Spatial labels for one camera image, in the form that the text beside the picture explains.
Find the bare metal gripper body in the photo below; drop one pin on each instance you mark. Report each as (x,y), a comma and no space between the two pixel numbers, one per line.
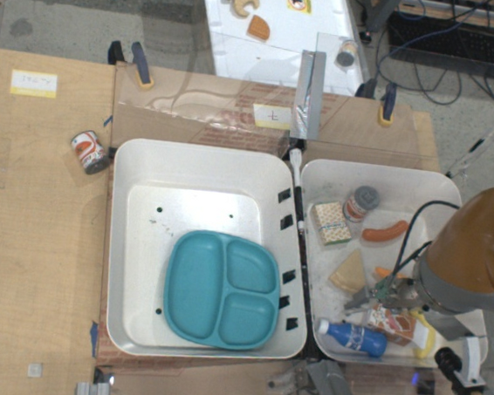
(403,294)

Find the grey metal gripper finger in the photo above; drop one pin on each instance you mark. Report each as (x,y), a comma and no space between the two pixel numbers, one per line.
(361,298)
(356,309)

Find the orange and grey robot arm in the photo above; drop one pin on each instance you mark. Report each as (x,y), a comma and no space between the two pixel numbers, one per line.
(469,255)

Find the beige bread slice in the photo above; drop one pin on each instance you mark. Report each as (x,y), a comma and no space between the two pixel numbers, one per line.
(350,273)

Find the blue bottle with white cap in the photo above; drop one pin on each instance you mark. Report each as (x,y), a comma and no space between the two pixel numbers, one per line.
(357,337)

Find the orange carrot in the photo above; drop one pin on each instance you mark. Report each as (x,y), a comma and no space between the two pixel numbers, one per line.
(384,272)

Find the orange and white carton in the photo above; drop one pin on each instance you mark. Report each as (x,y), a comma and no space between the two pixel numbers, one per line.
(391,326)

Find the yellow bottle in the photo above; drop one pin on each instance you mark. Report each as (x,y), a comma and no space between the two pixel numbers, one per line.
(425,340)

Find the orange sausage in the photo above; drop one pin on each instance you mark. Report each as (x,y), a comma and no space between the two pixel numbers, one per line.
(383,234)

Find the beige patterned carton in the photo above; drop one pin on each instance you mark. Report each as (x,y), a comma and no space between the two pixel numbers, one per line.
(331,223)

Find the grey-lidded white and red can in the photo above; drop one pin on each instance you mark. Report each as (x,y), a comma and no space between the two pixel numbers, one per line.
(359,204)

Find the thin black and white rod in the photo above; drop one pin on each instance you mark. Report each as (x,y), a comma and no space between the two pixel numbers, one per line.
(301,206)

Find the white plastic tray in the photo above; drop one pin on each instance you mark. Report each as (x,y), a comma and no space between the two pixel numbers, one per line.
(147,225)
(332,179)

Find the blue divided plate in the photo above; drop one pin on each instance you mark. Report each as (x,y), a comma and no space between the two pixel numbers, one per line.
(203,284)

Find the clear jar with grey lid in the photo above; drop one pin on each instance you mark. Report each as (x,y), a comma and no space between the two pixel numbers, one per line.
(346,53)

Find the brown cardboard board, red print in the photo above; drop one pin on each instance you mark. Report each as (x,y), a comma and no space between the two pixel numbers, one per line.
(194,112)

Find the black keyboard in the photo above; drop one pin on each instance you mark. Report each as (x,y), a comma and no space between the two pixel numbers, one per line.
(447,44)

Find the orange waffle slice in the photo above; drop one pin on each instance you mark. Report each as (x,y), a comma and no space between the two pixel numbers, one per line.
(259,28)

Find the white and orange can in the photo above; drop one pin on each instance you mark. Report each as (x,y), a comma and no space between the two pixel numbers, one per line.
(88,151)

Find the beige croissant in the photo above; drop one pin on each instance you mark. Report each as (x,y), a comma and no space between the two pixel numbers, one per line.
(243,3)

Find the black cylinder on white bracket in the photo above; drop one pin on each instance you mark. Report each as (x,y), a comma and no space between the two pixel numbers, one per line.
(459,366)

